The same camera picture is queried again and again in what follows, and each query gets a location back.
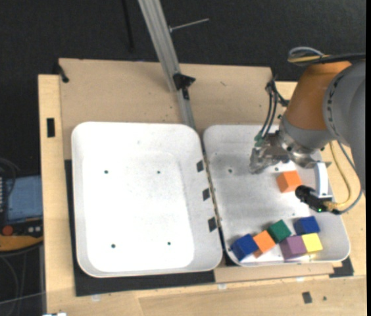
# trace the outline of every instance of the white tray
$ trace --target white tray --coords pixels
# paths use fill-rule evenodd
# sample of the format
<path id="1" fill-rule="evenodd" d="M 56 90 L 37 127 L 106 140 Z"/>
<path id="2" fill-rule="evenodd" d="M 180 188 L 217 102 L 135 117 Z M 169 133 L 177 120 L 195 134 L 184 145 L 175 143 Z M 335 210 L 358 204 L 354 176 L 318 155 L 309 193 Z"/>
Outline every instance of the white tray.
<path id="1" fill-rule="evenodd" d="M 250 174 L 249 162 L 254 137 L 261 126 L 216 125 L 204 133 L 208 168 L 225 248 L 232 261 L 241 266 L 273 265 L 342 261 L 350 251 L 349 239 L 340 216 L 329 212 L 317 213 L 301 203 L 294 192 L 281 193 L 276 177 L 284 171 L 297 169 L 304 185 L 315 187 L 314 171 L 302 169 L 295 163 L 279 163 L 268 167 L 262 174 Z M 305 255 L 285 261 L 279 245 L 260 257 L 250 255 L 238 261 L 230 246 L 239 237 L 258 234 L 282 219 L 295 233 L 293 222 L 299 217 L 314 215 L 320 227 L 319 237 L 324 249 L 314 255 Z"/>
<path id="2" fill-rule="evenodd" d="M 222 258 L 197 133 L 85 122 L 72 133 L 76 248 L 93 277 L 208 271 Z"/>

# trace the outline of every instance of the green cube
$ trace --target green cube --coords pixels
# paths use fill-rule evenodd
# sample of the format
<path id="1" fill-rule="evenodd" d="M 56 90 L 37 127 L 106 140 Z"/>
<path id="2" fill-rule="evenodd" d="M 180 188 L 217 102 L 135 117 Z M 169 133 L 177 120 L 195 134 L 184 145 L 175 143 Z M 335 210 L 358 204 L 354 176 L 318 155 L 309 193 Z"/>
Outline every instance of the green cube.
<path id="1" fill-rule="evenodd" d="M 269 228 L 267 228 L 267 231 L 277 244 L 291 235 L 291 231 L 283 220 L 279 220 L 278 222 L 272 224 Z"/>

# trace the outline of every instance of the wooden table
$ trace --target wooden table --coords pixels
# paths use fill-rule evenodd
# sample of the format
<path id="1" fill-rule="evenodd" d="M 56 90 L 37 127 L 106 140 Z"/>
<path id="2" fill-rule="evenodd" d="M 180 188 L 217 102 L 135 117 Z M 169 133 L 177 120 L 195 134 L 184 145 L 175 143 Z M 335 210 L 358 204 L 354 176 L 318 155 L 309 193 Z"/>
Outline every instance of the wooden table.
<path id="1" fill-rule="evenodd" d="M 70 158 L 71 130 L 85 120 L 182 120 L 159 63 L 61 59 L 60 65 L 69 83 L 57 75 L 38 77 L 47 312 L 63 311 L 69 316 L 366 315 L 364 197 L 343 215 L 353 275 L 330 278 L 348 262 L 251 269 L 222 262 L 214 270 L 214 284 L 77 297 L 64 171 L 64 160 Z M 200 135 L 212 124 L 264 120 L 268 101 L 264 87 L 272 77 L 270 68 L 181 65 L 181 69 L 196 78 L 189 92 Z M 278 83 L 285 98 L 290 98 L 294 87 L 295 82 Z M 52 122 L 54 135 L 47 127 Z M 322 155 L 325 161 L 332 160 L 329 149 Z M 356 175 L 344 159 L 342 167 L 356 192 Z M 345 200 L 347 189 L 335 165 L 328 172 L 336 199 Z M 312 301 L 305 301 L 303 293 L 309 293 Z"/>

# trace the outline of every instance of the cube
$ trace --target cube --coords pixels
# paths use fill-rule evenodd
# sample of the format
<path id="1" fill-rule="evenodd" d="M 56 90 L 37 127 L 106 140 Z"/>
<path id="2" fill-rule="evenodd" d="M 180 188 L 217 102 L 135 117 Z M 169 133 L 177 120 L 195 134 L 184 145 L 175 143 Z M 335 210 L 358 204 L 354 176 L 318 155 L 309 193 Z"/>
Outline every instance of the cube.
<path id="1" fill-rule="evenodd" d="M 298 186 L 303 184 L 296 170 L 285 171 L 281 173 L 276 178 L 276 182 L 278 183 L 279 190 L 281 191 L 281 193 L 295 191 Z"/>
<path id="2" fill-rule="evenodd" d="M 269 228 L 267 228 L 267 231 L 277 244 L 292 234 L 283 220 L 279 220 L 278 222 L 270 225 Z"/>
<path id="3" fill-rule="evenodd" d="M 231 245 L 231 250 L 239 261 L 257 251 L 258 248 L 250 234 L 240 237 Z"/>
<path id="4" fill-rule="evenodd" d="M 303 237 L 300 235 L 288 236 L 279 244 L 279 247 L 285 260 L 302 256 L 307 252 Z"/>
<path id="5" fill-rule="evenodd" d="M 256 236 L 253 237 L 256 245 L 259 247 L 255 252 L 254 255 L 259 257 L 263 253 L 266 253 L 268 250 L 272 249 L 276 243 L 270 236 L 267 230 L 263 230 L 261 233 L 258 233 Z"/>
<path id="6" fill-rule="evenodd" d="M 323 245 L 317 233 L 304 234 L 301 235 L 301 238 L 304 241 L 307 253 L 315 253 L 323 249 Z"/>
<path id="7" fill-rule="evenodd" d="M 293 223 L 295 233 L 298 235 L 319 233 L 320 227 L 318 226 L 317 220 L 312 215 L 309 217 L 303 217 Z"/>

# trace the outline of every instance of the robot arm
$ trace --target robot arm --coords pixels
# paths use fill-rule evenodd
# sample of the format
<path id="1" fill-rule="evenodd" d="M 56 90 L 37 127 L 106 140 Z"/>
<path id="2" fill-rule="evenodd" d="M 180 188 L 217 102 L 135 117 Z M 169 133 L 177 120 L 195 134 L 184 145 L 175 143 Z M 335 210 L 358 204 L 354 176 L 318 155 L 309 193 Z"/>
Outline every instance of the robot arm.
<path id="1" fill-rule="evenodd" d="M 261 173 L 270 165 L 289 160 L 303 168 L 314 168 L 317 161 L 311 155 L 337 140 L 351 148 L 365 193 L 365 73 L 364 60 L 309 65 L 297 83 L 279 130 L 257 137 L 250 172 Z"/>

